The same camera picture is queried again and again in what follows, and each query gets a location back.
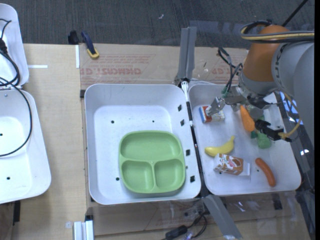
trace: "yellow banana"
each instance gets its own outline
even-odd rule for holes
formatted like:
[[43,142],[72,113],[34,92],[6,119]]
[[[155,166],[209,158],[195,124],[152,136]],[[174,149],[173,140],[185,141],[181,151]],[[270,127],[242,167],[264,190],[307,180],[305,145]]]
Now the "yellow banana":
[[217,154],[229,154],[234,149],[234,139],[235,136],[232,135],[231,138],[221,146],[207,146],[204,148],[204,152],[212,157]]

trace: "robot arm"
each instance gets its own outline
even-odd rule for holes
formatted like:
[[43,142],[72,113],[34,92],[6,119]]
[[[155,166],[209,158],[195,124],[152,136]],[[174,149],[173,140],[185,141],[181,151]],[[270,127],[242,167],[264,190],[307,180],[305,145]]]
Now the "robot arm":
[[[258,35],[247,34],[261,24],[266,27]],[[250,114],[257,120],[263,110],[273,105],[264,98],[280,90],[295,100],[314,146],[314,31],[289,31],[283,26],[257,21],[245,25],[241,34],[253,44],[238,75],[238,85],[231,86],[222,97],[216,97],[206,114],[215,114],[225,105],[237,111],[241,104],[248,104],[254,108]],[[272,140],[290,140],[281,131],[270,129],[268,122],[258,120],[255,126]]]

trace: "sausage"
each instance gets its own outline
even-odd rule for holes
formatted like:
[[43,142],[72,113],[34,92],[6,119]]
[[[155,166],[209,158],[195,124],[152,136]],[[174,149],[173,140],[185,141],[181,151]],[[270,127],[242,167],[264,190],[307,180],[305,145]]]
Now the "sausage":
[[269,165],[267,165],[267,163],[259,157],[257,159],[255,159],[255,163],[264,172],[270,187],[274,187],[276,185],[276,179],[275,179],[275,176],[274,176],[272,170],[270,169]]

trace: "table surface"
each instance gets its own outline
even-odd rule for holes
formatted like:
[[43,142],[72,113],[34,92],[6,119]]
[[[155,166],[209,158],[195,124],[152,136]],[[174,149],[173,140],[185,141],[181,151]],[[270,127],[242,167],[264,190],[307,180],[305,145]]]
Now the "table surface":
[[[29,81],[24,90],[35,99],[52,181],[40,196],[21,200],[20,221],[12,240],[71,240],[72,224],[87,211],[80,70],[73,45],[24,44]],[[244,239],[310,239],[301,207],[292,201],[291,216],[243,220],[236,225]],[[99,236],[97,239],[163,239],[168,230]],[[216,224],[201,239],[225,239]]]

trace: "green plate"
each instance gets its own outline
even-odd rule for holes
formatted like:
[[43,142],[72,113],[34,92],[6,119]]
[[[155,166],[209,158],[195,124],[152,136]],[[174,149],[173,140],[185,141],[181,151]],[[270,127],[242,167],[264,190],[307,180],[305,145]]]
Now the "green plate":
[[119,144],[119,169],[124,185],[135,193],[175,191],[186,178],[180,140],[167,131],[126,134]]

